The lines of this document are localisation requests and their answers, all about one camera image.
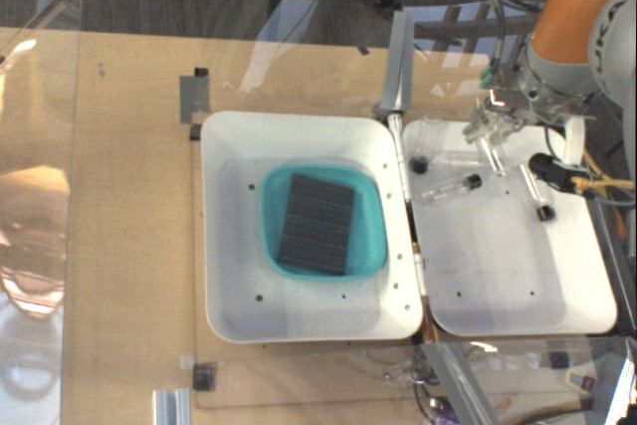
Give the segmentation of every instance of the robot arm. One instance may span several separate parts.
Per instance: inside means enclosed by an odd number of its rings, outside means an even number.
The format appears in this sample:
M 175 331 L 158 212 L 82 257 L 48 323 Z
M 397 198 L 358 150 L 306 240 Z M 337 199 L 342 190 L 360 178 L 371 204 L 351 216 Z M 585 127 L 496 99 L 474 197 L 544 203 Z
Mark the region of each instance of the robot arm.
M 523 54 L 519 86 L 535 115 L 561 123 L 598 89 L 624 108 L 635 180 L 635 0 L 546 0 Z

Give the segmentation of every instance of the teal container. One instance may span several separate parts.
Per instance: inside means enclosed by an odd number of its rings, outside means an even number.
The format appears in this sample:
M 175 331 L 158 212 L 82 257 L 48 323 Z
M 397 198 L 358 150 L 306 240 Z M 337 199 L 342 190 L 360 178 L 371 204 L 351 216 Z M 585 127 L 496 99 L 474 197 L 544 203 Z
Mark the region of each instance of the teal container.
M 278 263 L 293 174 L 353 188 L 344 275 L 326 275 Z M 271 170 L 264 178 L 260 202 L 261 237 L 266 258 L 277 272 L 286 277 L 315 282 L 346 282 L 370 277 L 385 263 L 387 239 L 380 197 L 373 181 L 359 170 L 337 165 L 283 165 Z

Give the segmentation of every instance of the white tray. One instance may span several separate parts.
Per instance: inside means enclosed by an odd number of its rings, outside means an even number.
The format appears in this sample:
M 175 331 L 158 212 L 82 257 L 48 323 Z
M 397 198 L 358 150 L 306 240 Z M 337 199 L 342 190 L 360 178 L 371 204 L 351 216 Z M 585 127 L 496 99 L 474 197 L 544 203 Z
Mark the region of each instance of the white tray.
M 539 222 L 518 169 L 497 177 L 476 166 L 481 158 L 463 139 L 465 125 L 445 122 L 439 144 L 421 140 L 439 152 L 426 174 L 410 173 L 414 197 L 451 176 L 492 175 L 468 194 L 415 204 L 427 293 L 438 324 L 461 336 L 611 329 L 617 307 L 585 201 L 538 182 L 556 212 L 555 219 Z M 404 133 L 408 155 L 418 152 L 413 129 L 410 124 Z M 436 129 L 429 132 L 435 135 Z M 543 130 L 526 127 L 505 143 L 505 163 L 517 166 L 537 152 L 546 152 Z
M 364 118 L 225 111 L 204 123 L 202 157 L 206 310 L 219 336 L 233 342 L 397 339 L 420 326 L 409 224 L 385 127 Z M 279 165 L 309 162 L 352 166 L 376 183 L 388 251 L 374 276 L 308 282 L 268 264 L 259 186 Z

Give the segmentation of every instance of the black sponge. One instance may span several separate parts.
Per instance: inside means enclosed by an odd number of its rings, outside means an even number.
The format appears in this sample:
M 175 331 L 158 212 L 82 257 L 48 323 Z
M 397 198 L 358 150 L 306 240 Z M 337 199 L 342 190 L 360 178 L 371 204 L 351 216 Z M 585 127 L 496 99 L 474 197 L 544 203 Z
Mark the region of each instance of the black sponge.
M 292 175 L 279 264 L 344 275 L 354 190 Z

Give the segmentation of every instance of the turquoise bowl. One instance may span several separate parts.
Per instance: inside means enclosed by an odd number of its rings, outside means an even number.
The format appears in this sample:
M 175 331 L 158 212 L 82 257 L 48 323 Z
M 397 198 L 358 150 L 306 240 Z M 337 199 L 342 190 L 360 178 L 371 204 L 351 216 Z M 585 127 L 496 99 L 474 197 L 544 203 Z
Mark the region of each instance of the turquoise bowl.
M 279 264 L 293 174 L 353 188 L 344 275 L 326 275 Z M 315 282 L 346 282 L 370 277 L 385 263 L 387 239 L 378 190 L 369 177 L 354 168 L 320 164 L 293 164 L 274 168 L 261 183 L 260 216 L 266 258 L 277 272 L 286 277 Z

